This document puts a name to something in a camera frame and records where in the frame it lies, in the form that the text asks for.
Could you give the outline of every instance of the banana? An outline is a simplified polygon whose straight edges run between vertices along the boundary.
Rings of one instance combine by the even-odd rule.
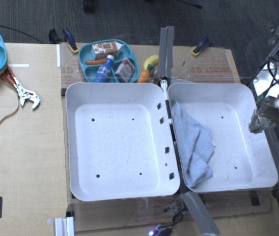
[[[158,63],[159,56],[158,55],[152,55],[144,62],[143,69],[146,70],[149,65],[154,66]]]

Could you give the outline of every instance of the gray-blue cloth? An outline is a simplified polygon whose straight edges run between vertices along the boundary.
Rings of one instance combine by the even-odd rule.
[[[208,161],[214,152],[211,132],[175,103],[172,120],[184,179],[189,187],[208,179],[213,171]]]

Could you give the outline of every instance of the blue bottle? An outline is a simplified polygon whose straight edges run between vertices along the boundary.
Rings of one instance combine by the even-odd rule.
[[[93,82],[106,82],[108,80],[111,74],[111,65],[113,61],[114,56],[108,55],[106,62],[99,67],[96,78]]]

